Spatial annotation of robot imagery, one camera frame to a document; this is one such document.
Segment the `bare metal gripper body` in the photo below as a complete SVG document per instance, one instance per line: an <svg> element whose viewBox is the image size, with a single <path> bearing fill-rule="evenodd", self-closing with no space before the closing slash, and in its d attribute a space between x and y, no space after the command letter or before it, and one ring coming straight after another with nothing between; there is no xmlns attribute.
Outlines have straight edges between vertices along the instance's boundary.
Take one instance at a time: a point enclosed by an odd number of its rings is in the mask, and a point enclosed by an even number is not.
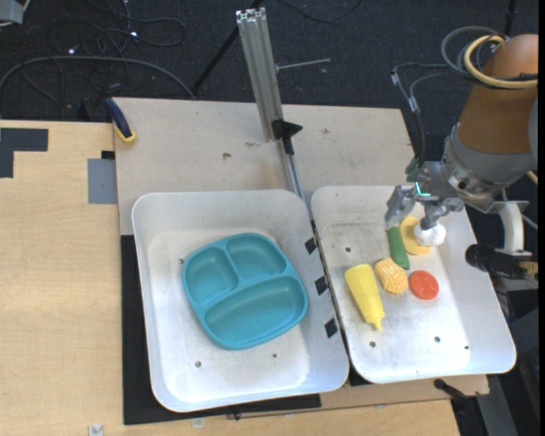
<svg viewBox="0 0 545 436"><path fill-rule="evenodd" d="M414 188L418 202L449 212L458 212L465 205L489 212L496 203L496 187L492 183L453 161L425 162Z"/></svg>

